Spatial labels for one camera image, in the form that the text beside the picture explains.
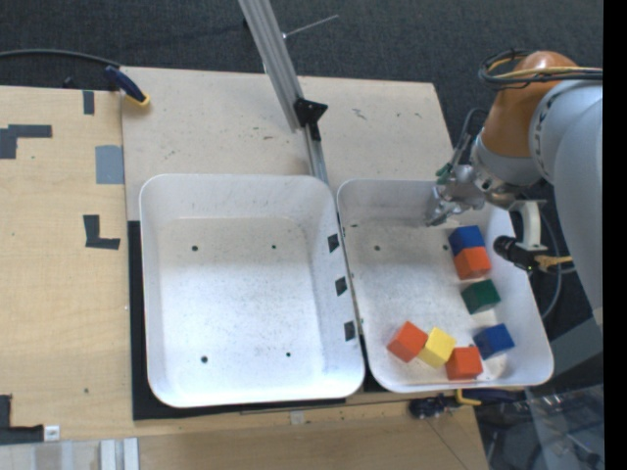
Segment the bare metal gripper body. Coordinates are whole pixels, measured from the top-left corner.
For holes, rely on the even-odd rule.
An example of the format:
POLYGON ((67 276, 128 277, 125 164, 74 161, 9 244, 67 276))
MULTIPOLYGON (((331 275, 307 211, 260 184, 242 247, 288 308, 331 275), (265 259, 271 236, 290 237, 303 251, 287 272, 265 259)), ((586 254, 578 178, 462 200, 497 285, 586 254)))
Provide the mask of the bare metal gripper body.
POLYGON ((481 164, 445 164, 436 172, 435 199, 480 210, 486 203, 510 203, 518 186, 500 179, 481 164))

